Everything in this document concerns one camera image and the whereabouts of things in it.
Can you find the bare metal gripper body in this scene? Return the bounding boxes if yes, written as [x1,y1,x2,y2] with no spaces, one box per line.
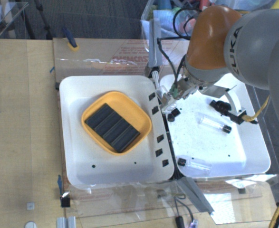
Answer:
[167,76,202,101]

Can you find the clear plastic bottle black cap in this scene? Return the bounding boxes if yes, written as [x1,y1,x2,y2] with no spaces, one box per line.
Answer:
[177,157,212,176]
[198,112,233,134]
[156,85,181,123]

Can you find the yellow plate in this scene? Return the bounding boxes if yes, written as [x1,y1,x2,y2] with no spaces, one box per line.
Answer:
[81,91,153,156]

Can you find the thin black and white rod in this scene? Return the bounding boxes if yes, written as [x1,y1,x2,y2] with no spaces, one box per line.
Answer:
[151,70,179,179]

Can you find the white plastic tray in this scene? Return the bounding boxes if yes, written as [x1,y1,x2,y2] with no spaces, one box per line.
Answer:
[59,75,175,190]
[159,74,271,179]

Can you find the black ribbed rectangular block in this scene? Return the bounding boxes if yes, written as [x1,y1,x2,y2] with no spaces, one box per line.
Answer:
[84,103,141,154]

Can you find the brown cardboard board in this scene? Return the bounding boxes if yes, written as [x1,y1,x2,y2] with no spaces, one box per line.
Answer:
[52,37,263,202]

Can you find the black block with thin wires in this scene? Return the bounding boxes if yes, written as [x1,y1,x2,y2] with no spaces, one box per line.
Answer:
[145,66,160,78]

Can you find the black cylinder on white bracket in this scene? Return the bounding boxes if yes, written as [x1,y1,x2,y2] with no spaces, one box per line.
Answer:
[209,85,248,125]

